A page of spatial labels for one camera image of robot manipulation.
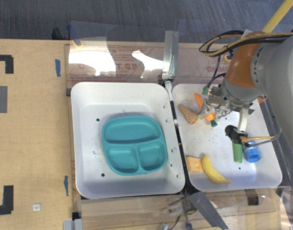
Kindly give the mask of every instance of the teal divided plate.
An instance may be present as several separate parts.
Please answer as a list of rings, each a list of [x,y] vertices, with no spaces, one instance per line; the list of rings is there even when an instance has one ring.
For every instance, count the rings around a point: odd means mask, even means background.
[[[148,116],[110,119],[102,129],[102,142],[109,167],[121,175],[154,172],[167,162],[162,129]]]

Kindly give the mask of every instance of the white tray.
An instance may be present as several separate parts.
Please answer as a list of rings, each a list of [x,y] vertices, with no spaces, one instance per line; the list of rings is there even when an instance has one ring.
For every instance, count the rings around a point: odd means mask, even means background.
[[[201,94],[203,87],[204,84],[178,84],[172,90],[184,153],[197,158],[207,154],[213,166],[226,179],[231,180],[231,184],[215,184],[204,173],[192,172],[189,174],[192,185],[204,192],[278,186],[282,173],[271,142],[258,147],[260,161],[249,163],[243,158],[242,163],[234,162],[232,143],[225,135],[225,127],[238,126],[237,112],[221,118],[214,128],[205,119],[199,119],[194,125],[187,123],[178,105],[183,104],[198,111],[193,94]],[[258,101],[254,102],[252,108],[255,111],[248,118],[246,131],[250,136],[269,136]]]
[[[71,91],[76,186],[86,198],[178,193],[185,184],[167,91],[153,83],[81,82]],[[161,126],[167,145],[165,166],[152,173],[119,175],[106,162],[103,125],[114,117],[146,115]]]

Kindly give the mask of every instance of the gray carpet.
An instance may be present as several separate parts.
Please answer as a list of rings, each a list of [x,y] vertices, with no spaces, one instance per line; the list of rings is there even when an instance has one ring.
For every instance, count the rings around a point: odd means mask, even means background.
[[[71,21],[178,30],[204,42],[229,30],[261,30],[284,0],[0,0],[0,38],[68,37]],[[293,28],[293,8],[276,32]],[[152,37],[144,41],[153,41]]]

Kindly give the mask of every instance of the metal bracket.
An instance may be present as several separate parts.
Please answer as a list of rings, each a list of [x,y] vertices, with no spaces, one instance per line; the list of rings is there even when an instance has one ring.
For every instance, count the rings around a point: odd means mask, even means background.
[[[228,226],[225,224],[218,211],[203,192],[197,192],[188,196],[188,198],[212,227],[219,227],[223,230],[228,229]]]
[[[75,220],[64,220],[63,230],[82,230],[82,220],[75,219]]]
[[[239,112],[239,123],[238,123],[238,130],[239,131],[246,131],[247,124],[248,124],[248,115],[249,110],[246,108],[242,108]]]
[[[173,79],[178,67],[179,32],[166,31],[162,79]]]

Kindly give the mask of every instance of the toy banana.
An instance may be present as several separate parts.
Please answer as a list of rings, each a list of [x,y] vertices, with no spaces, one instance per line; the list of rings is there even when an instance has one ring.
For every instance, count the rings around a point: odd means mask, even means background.
[[[219,172],[217,172],[209,157],[207,155],[204,155],[202,158],[202,166],[204,169],[205,174],[211,179],[214,183],[228,183],[230,184],[231,181],[225,179]]]

